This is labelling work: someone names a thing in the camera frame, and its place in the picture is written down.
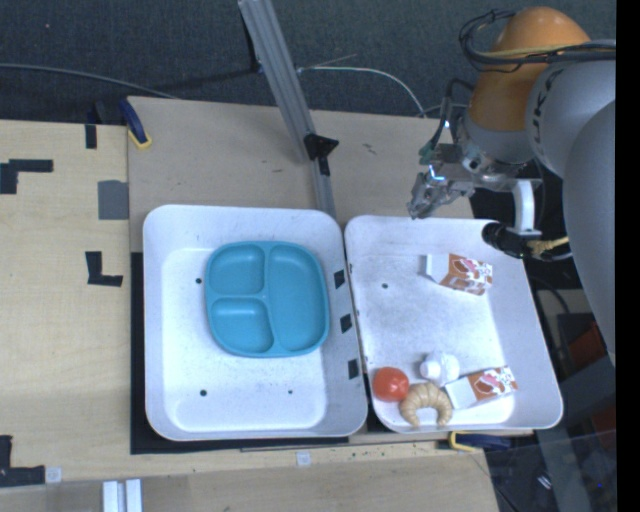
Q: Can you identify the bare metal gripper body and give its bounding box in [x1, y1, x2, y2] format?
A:
[430, 143, 522, 202]

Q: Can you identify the orange and white carton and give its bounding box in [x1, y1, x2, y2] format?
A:
[443, 365, 519, 411]
[418, 252, 494, 297]

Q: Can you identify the white plastic tray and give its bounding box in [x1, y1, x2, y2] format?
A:
[142, 203, 370, 442]
[343, 214, 565, 435]

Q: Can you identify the blue divided plate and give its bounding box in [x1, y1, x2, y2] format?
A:
[203, 240, 331, 359]

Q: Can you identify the small white bottle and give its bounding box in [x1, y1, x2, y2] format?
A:
[418, 351, 461, 387]

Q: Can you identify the red tomato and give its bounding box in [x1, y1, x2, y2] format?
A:
[372, 366, 411, 403]

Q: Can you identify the tan croissant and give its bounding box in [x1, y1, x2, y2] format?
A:
[398, 382, 454, 429]

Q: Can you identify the black cylinder on white bracket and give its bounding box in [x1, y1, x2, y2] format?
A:
[481, 178, 544, 260]

